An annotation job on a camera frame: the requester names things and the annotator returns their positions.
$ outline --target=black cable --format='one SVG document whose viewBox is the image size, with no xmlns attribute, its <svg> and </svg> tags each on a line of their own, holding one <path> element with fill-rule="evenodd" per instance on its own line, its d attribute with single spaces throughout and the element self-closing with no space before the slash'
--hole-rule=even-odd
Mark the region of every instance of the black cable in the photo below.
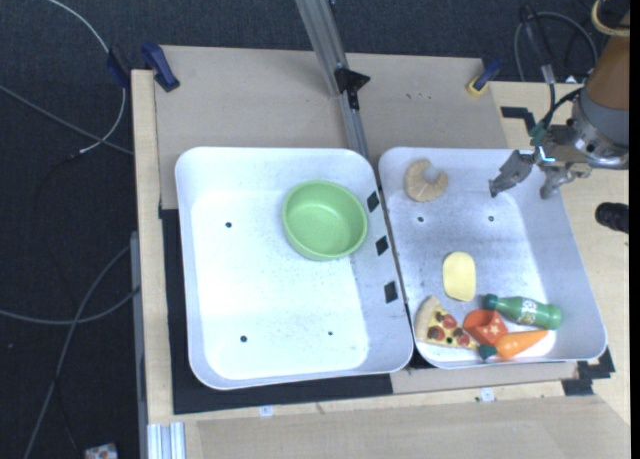
<svg viewBox="0 0 640 459">
<path fill-rule="evenodd" d="M 559 13 L 554 13 L 554 12 L 551 12 L 551 11 L 539 11 L 539 12 L 536 13 L 536 15 L 538 16 L 538 18 L 559 20 L 559 21 L 564 22 L 567 25 L 571 26 L 575 30 L 575 32 L 580 34 L 580 36 L 582 36 L 584 38 L 584 40 L 587 42 L 587 44 L 589 46 L 589 50 L 591 52 L 591 58 L 592 58 L 593 66 L 596 65 L 596 62 L 598 61 L 598 50 L 596 49 L 596 46 L 593 43 L 593 40 L 589 36 L 589 33 L 579 23 L 577 23 L 576 21 L 572 20 L 571 18 L 569 18 L 567 16 L 564 16 L 564 15 L 559 14 Z M 516 32 L 515 32 L 514 39 L 513 39 L 513 51 L 514 51 L 516 67 L 518 69 L 518 74 L 520 76 L 520 80 L 522 80 L 523 82 L 526 82 L 526 77 L 524 76 L 524 72 L 522 70 L 522 63 L 520 61 L 520 50 L 519 50 L 520 33 L 521 33 L 522 28 L 523 28 L 523 23 L 520 22 L 518 24 L 518 27 L 516 28 Z M 553 57 L 553 60 L 556 61 L 556 63 L 558 63 L 556 56 L 552 54 L 552 57 Z M 562 63 L 558 63 L 558 64 L 563 69 L 567 70 L 569 74 L 571 74 L 571 70 L 569 70 L 566 66 L 563 66 Z"/>
<path fill-rule="evenodd" d="M 549 61 L 555 61 L 555 56 L 553 55 L 553 50 L 551 49 L 551 43 L 549 42 L 549 36 L 547 36 L 547 33 L 545 32 L 544 27 L 540 22 L 540 16 L 538 15 L 538 12 L 532 7 L 529 7 L 529 10 L 531 11 L 533 20 L 536 23 L 538 34 L 540 34 L 540 37 L 542 38 L 542 45 L 544 47 L 544 51 L 547 54 L 547 59 Z"/>
<path fill-rule="evenodd" d="M 558 110 L 558 108 L 566 103 L 569 102 L 571 100 L 573 100 L 574 98 L 576 98 L 579 94 L 580 91 L 582 91 L 582 88 L 580 89 L 575 89 L 573 91 L 571 91 L 570 93 L 567 93 L 566 95 L 564 95 L 562 98 L 560 98 L 560 100 L 558 100 L 552 107 L 551 109 L 549 109 L 549 112 L 547 112 L 547 114 L 545 114 L 544 118 L 542 118 L 540 120 L 541 123 L 544 123 L 544 127 L 545 128 L 549 128 L 549 124 L 551 123 L 551 119 L 553 118 L 553 114 L 556 112 L 556 110 Z"/>
<path fill-rule="evenodd" d="M 67 438 L 69 439 L 69 443 L 71 443 L 71 446 L 76 451 L 78 459 L 80 459 L 82 457 L 82 451 L 78 446 L 78 443 L 76 441 L 76 438 L 73 435 L 73 432 L 71 432 L 71 425 L 69 424 L 69 416 L 67 415 L 67 410 L 64 407 L 64 402 L 62 400 L 62 390 L 60 388 L 60 383 L 58 381 L 59 379 L 56 378 L 56 396 L 58 399 L 58 409 L 60 410 L 60 414 L 62 415 L 62 422 L 64 423 L 64 430 L 67 433 Z"/>
<path fill-rule="evenodd" d="M 551 110 L 556 104 L 556 85 L 555 84 L 549 84 L 549 99 L 551 100 L 551 103 L 549 105 L 549 109 Z"/>
<path fill-rule="evenodd" d="M 547 64 L 551 64 L 551 57 L 548 45 L 544 45 L 541 48 L 538 39 L 546 40 L 546 37 L 542 35 L 542 26 L 540 24 L 540 19 L 538 18 L 538 14 L 529 4 L 525 4 L 519 10 L 520 14 L 520 26 L 524 29 L 527 39 L 529 40 L 529 45 L 533 50 L 536 58 L 538 66 L 544 66 Z"/>
<path fill-rule="evenodd" d="M 574 28 L 573 34 L 571 35 L 571 37 L 569 38 L 569 41 L 567 42 L 567 48 L 565 49 L 564 58 L 562 60 L 565 66 L 569 66 L 569 56 L 571 55 L 571 50 L 573 48 L 573 45 L 575 44 L 578 38 L 583 36 L 583 32 L 587 32 L 586 27 L 587 25 L 591 24 L 591 18 L 589 16 L 586 16 L 580 22 L 578 22 L 578 24 L 580 25 L 580 27 L 582 27 L 583 31 L 577 28 Z M 596 47 L 595 42 L 593 42 L 593 40 L 592 40 L 592 43 L 595 50 L 591 51 L 591 56 L 593 60 L 593 66 L 595 66 L 596 61 L 599 57 L 599 54 L 602 52 L 602 49 L 604 48 L 604 42 L 602 42 L 602 44 L 600 44 L 598 47 Z M 568 71 L 567 75 L 573 75 L 576 79 L 586 79 L 590 75 L 590 73 L 588 71 L 585 73 L 572 73 L 571 71 Z"/>
<path fill-rule="evenodd" d="M 33 196 L 33 215 L 34 215 L 34 222 L 35 222 L 35 226 L 36 226 L 36 234 L 38 234 L 38 232 L 41 231 L 42 226 L 43 226 L 44 213 L 41 211 L 41 200 L 42 200 L 42 194 L 44 192 L 45 187 L 53 179 L 55 174 L 60 169 L 62 169 L 64 166 L 66 166 L 66 165 L 68 165 L 68 164 L 70 164 L 72 162 L 75 162 L 80 157 L 81 157 L 80 154 L 69 155 L 68 157 L 65 157 L 61 161 L 59 161 L 56 164 L 54 164 L 49 169 L 49 171 L 47 171 L 45 176 L 42 178 L 42 180 L 40 181 L 40 183 L 36 187 L 35 194 Z M 57 256 L 55 255 L 53 249 L 51 248 L 51 245 L 46 240 L 46 237 L 43 237 L 41 240 L 38 241 L 38 243 L 44 245 L 44 248 L 46 249 L 46 252 L 49 255 L 49 258 L 51 259 L 55 269 L 58 271 L 58 274 L 62 278 L 62 281 L 63 281 L 62 285 L 65 288 L 67 297 L 71 301 L 73 311 L 75 312 L 75 310 L 78 307 L 78 303 L 77 303 L 77 301 L 76 301 L 76 299 L 75 299 L 75 297 L 74 297 L 74 295 L 73 295 L 73 293 L 71 291 L 71 282 L 69 281 L 69 278 L 66 276 L 64 269 L 60 265 L 60 262 L 58 261 Z"/>
<path fill-rule="evenodd" d="M 33 445 L 34 445 L 34 443 L 36 441 L 36 438 L 38 436 L 38 432 L 40 431 L 40 427 L 42 426 L 42 420 L 44 419 L 44 415 L 47 413 L 47 409 L 49 408 L 49 404 L 51 402 L 51 397 L 53 395 L 53 392 L 55 390 L 56 384 L 58 382 L 58 378 L 60 376 L 60 372 L 62 371 L 62 367 L 64 366 L 64 362 L 65 362 L 65 359 L 67 357 L 67 353 L 69 352 L 69 347 L 71 345 L 71 340 L 73 338 L 73 335 L 75 333 L 76 327 L 78 325 L 78 321 L 82 317 L 82 313 L 84 312 L 85 307 L 89 303 L 89 300 L 93 296 L 93 293 L 95 292 L 95 290 L 98 287 L 98 285 L 102 282 L 103 278 L 107 275 L 107 273 L 111 270 L 111 268 L 118 262 L 118 260 L 120 260 L 129 251 L 129 249 L 130 249 L 130 246 L 125 247 L 116 256 L 114 256 L 111 259 L 111 261 L 102 269 L 100 274 L 98 274 L 98 277 L 91 284 L 91 286 L 87 290 L 87 293 L 85 294 L 82 302 L 80 303 L 80 306 L 78 307 L 78 310 L 77 310 L 76 315 L 74 317 L 73 324 L 71 325 L 71 327 L 69 328 L 69 331 L 67 332 L 67 338 L 66 338 L 66 340 L 64 342 L 64 345 L 62 347 L 62 351 L 60 352 L 60 357 L 58 359 L 58 364 L 56 366 L 56 370 L 55 370 L 53 379 L 51 380 L 51 383 L 49 385 L 49 389 L 47 390 L 47 395 L 46 395 L 46 397 L 44 399 L 44 402 L 42 404 L 42 407 L 40 409 L 40 413 L 38 415 L 38 419 L 36 421 L 36 424 L 35 424 L 35 426 L 33 428 L 32 433 L 31 433 L 31 437 L 29 438 L 29 443 L 28 443 L 27 449 L 25 450 L 25 453 L 23 455 L 23 459 L 28 459 L 29 456 L 31 455 L 31 450 L 33 449 Z"/>
</svg>

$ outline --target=toy food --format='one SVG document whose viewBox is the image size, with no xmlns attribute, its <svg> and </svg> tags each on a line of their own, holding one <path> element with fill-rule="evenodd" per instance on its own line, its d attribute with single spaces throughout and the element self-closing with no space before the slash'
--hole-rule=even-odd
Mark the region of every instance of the toy food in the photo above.
<svg viewBox="0 0 640 459">
<path fill-rule="evenodd" d="M 435 180 L 425 178 L 425 171 L 431 167 L 428 159 L 416 160 L 404 174 L 404 190 L 407 195 L 420 203 L 433 201 L 440 196 L 449 184 L 449 177 L 443 171 L 438 173 Z"/>
<path fill-rule="evenodd" d="M 464 318 L 462 327 L 481 345 L 494 345 L 498 338 L 508 333 L 496 310 L 473 310 Z"/>
<path fill-rule="evenodd" d="M 507 333 L 498 338 L 492 346 L 481 345 L 478 348 L 478 353 L 482 359 L 487 359 L 495 354 L 498 354 L 501 358 L 512 358 L 529 347 L 533 347 L 548 334 L 549 331 L 546 329 Z"/>
<path fill-rule="evenodd" d="M 458 325 L 455 317 L 445 310 L 433 295 L 420 305 L 414 328 L 416 340 L 420 342 L 472 350 L 478 347 L 469 334 Z"/>
<path fill-rule="evenodd" d="M 556 329 L 562 322 L 562 311 L 555 304 L 543 304 L 526 297 L 498 297 L 487 294 L 483 307 L 498 310 L 518 324 Z"/>
<path fill-rule="evenodd" d="M 471 301 L 476 294 L 476 264 L 464 251 L 447 255 L 442 263 L 444 291 L 453 299 Z"/>
</svg>

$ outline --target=orange toy carrot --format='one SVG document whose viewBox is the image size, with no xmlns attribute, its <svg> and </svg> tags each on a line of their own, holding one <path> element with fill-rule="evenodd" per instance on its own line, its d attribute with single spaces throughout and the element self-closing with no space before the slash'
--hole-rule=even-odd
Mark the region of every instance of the orange toy carrot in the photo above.
<svg viewBox="0 0 640 459">
<path fill-rule="evenodd" d="M 534 331 L 518 331 L 502 335 L 491 345 L 481 345 L 478 352 L 482 359 L 498 354 L 502 358 L 511 358 L 516 354 L 532 347 L 549 334 L 546 329 Z"/>
</svg>

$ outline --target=green bowl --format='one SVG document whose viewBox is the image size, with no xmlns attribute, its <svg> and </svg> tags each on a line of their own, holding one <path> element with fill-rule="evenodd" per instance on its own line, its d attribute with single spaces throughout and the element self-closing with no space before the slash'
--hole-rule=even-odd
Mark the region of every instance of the green bowl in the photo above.
<svg viewBox="0 0 640 459">
<path fill-rule="evenodd" d="M 327 180 L 311 180 L 291 189 L 282 219 L 291 246 L 310 260 L 351 254 L 367 235 L 367 214 L 358 198 Z"/>
</svg>

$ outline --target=black mat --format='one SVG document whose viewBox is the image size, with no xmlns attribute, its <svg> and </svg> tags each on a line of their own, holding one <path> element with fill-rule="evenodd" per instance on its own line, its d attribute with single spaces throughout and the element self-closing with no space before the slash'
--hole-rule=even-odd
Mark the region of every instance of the black mat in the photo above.
<svg viewBox="0 0 640 459">
<path fill-rule="evenodd" d="M 393 392 L 389 375 L 341 377 L 231 391 L 215 390 L 203 385 L 193 375 L 189 366 L 178 211 L 164 210 L 161 212 L 161 217 L 165 249 L 173 409 L 176 414 L 374 397 L 389 395 Z"/>
</svg>

